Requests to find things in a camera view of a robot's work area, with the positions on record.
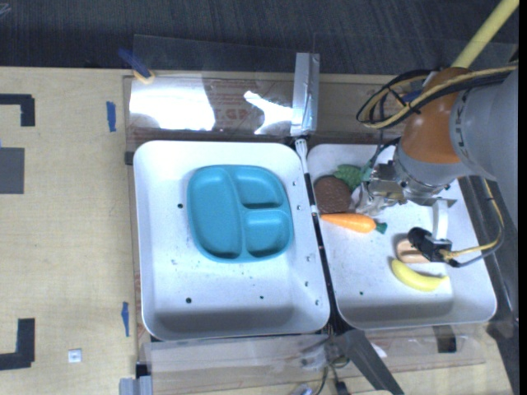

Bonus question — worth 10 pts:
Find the black cylinder on white bracket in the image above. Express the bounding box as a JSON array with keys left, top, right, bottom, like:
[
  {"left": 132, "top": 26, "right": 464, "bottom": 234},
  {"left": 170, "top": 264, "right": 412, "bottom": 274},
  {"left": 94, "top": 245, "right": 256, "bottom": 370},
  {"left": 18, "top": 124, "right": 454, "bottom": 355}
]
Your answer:
[{"left": 407, "top": 199, "right": 454, "bottom": 264}]

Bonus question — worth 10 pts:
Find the beige sausage bread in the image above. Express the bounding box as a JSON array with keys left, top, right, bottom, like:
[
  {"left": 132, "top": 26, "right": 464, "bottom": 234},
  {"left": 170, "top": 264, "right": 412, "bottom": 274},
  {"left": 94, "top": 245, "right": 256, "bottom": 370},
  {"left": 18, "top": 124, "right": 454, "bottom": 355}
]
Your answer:
[{"left": 395, "top": 236, "right": 434, "bottom": 264}]

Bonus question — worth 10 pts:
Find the yellow banana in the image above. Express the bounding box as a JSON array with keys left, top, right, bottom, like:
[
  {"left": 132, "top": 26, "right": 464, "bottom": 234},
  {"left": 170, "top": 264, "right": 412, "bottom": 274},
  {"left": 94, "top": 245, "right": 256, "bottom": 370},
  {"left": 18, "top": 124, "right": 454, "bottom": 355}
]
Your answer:
[{"left": 390, "top": 258, "right": 450, "bottom": 293}]

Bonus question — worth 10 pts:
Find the orange carrot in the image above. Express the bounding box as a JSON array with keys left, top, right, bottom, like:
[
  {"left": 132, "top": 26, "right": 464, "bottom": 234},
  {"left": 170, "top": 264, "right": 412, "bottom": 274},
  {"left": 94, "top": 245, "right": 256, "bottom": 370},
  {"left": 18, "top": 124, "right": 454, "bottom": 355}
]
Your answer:
[{"left": 319, "top": 212, "right": 389, "bottom": 235}]

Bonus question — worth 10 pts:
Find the blue divided plate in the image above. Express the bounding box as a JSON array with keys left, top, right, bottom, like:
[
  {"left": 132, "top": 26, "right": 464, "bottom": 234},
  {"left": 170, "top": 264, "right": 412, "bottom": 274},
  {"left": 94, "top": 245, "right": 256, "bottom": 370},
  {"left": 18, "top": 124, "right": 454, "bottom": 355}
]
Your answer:
[{"left": 186, "top": 164, "right": 295, "bottom": 263}]

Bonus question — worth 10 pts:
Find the green toy vegetable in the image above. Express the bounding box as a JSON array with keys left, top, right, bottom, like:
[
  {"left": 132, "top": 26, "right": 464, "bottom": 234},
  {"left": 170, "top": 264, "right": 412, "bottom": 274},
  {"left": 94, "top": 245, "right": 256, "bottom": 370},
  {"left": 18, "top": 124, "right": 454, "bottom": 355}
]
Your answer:
[{"left": 333, "top": 163, "right": 374, "bottom": 193}]

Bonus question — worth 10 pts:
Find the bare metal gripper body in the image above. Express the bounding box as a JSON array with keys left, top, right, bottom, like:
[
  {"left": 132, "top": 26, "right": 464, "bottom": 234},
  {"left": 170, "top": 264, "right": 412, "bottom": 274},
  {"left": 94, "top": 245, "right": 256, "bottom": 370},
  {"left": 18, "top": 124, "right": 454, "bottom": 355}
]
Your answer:
[{"left": 367, "top": 161, "right": 459, "bottom": 209}]

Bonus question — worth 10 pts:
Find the white plastic tray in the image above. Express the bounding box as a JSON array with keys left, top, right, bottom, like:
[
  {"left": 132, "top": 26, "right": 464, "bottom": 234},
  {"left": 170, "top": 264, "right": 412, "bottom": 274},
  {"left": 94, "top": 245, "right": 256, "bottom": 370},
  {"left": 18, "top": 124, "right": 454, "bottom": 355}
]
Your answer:
[
  {"left": 306, "top": 142, "right": 498, "bottom": 332},
  {"left": 132, "top": 139, "right": 332, "bottom": 342}
]

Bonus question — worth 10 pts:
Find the brown biscuit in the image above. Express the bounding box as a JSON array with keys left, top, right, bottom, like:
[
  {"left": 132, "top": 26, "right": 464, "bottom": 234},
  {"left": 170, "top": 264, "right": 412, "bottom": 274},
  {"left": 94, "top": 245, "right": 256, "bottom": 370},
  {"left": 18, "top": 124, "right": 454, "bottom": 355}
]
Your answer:
[{"left": 313, "top": 174, "right": 353, "bottom": 215}]

